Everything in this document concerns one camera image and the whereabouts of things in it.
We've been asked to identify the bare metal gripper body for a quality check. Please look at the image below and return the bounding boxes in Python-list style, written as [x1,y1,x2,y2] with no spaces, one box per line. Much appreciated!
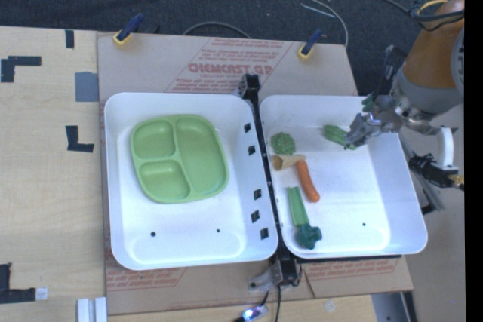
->
[364,94,441,136]

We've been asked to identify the green toy bean pods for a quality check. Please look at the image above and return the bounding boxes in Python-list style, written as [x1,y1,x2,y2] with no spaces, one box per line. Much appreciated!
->
[322,124,358,152]

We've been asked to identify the white plastic tray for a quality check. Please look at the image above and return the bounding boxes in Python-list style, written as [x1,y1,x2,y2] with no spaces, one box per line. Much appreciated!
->
[259,94,429,260]
[103,91,280,271]

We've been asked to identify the orange toy sausage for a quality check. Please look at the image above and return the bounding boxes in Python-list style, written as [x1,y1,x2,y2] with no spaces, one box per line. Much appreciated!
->
[294,159,321,204]

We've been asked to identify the round green toy peas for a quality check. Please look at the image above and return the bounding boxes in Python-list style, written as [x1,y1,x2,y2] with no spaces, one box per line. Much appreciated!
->
[269,131,297,156]

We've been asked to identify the tan toy cone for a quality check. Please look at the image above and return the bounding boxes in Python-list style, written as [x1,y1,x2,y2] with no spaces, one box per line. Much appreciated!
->
[271,153,307,172]

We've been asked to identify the light green toy celery stick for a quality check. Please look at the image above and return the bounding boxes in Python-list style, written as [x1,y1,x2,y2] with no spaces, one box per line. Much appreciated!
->
[286,186,311,228]

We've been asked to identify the thin black rod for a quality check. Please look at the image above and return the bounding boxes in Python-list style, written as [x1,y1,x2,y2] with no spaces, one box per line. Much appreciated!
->
[247,85,288,263]

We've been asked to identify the dark green toy broccoli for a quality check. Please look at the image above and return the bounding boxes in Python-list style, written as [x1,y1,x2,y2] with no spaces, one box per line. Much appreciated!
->
[294,223,324,250]

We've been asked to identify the green divided plate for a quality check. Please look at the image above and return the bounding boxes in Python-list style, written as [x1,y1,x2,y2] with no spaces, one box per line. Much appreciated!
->
[129,113,230,205]

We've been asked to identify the brown cardboard board red print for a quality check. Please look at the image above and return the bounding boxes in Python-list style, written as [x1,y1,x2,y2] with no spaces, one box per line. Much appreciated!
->
[96,31,415,316]

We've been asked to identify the black cylinder on white bracket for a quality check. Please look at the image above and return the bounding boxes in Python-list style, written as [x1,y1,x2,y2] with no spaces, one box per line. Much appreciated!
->
[408,126,460,189]

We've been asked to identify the black block with thin wires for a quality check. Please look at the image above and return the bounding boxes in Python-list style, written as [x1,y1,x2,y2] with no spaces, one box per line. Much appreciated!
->
[238,73,263,100]
[276,256,302,287]

